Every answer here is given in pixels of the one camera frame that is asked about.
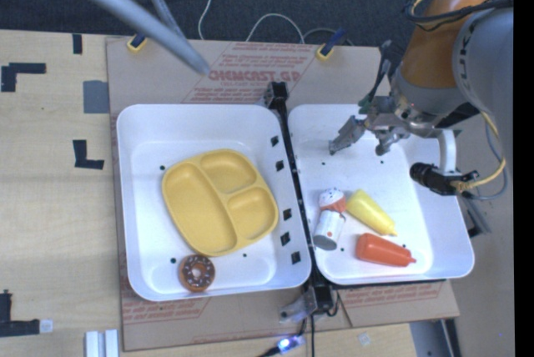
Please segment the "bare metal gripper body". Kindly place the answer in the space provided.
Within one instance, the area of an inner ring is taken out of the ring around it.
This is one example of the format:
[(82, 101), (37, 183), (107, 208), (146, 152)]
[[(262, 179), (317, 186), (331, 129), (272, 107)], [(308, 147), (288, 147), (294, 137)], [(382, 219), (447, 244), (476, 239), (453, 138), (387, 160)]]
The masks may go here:
[(414, 134), (425, 138), (433, 134), (442, 116), (424, 112), (404, 96), (374, 96), (361, 102), (365, 126), (373, 132)]

